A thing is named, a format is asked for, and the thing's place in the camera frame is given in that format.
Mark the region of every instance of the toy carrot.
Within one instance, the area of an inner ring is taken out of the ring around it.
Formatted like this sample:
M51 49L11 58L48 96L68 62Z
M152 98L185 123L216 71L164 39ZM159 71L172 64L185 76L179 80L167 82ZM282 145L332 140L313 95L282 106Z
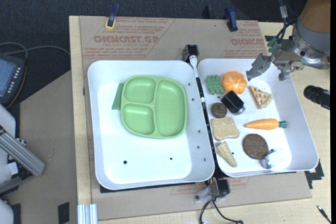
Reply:
M286 128L286 121L277 121L276 119L263 119L258 121L252 121L245 124L247 128L261 129L261 130L273 130L277 127Z

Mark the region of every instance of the black camera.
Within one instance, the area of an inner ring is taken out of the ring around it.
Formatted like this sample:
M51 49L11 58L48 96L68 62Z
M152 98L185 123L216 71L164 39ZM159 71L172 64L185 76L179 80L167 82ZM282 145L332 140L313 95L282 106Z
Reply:
M330 91L310 85L305 88L303 95L310 101L330 110Z

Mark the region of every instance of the toy pumpkin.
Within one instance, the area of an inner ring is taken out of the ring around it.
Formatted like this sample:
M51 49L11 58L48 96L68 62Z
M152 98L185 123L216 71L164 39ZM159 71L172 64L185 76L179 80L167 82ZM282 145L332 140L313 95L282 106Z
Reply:
M224 74L222 86L225 92L234 91L235 94L244 92L247 85L244 75L236 71L231 71Z

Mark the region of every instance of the white tray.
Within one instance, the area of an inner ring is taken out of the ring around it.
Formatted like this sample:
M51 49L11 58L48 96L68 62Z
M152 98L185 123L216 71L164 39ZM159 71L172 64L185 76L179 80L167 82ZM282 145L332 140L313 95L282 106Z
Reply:
M206 107L211 122L213 103L220 102L224 95L211 95L206 87L207 76L218 75L222 80L223 75L229 71L237 71L244 74L251 69L253 59L205 59L198 65L198 73L203 85ZM273 94L272 102L263 109L257 109L256 104L246 88L238 96L244 102L245 111L240 115L231 116L239 129L238 138L228 138L226 143L230 151L234 153L237 167L231 167L221 156L217 154L220 169L228 176L240 177L271 173L284 173L299 170L314 169L318 163L318 154L309 131L306 118L304 117L299 99L297 97L291 78L285 81L278 80L279 71L274 65L261 76L248 81L247 85L253 85L262 91ZM287 121L287 128L277 128L271 131L248 129L244 124L265 118L275 118L279 121ZM285 161L275 166L274 169L265 169L259 160L248 157L242 146L243 138L249 133L257 133L265 138L269 149L282 148L286 152ZM215 145L222 141L214 140Z
M172 139L129 133L112 104L120 83L134 75L176 80L187 96L187 126ZM215 169L200 96L190 65L182 61L97 61L88 70L94 158L98 182L119 190L202 182Z

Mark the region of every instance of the divided green plate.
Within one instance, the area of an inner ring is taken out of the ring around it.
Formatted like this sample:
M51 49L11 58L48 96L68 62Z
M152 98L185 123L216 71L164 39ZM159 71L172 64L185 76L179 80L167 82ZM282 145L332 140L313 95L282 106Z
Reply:
M121 88L121 120L129 132L153 138L174 138L183 133L187 101L180 83L164 77L134 76L119 85L119 92ZM118 95L113 103L117 109Z

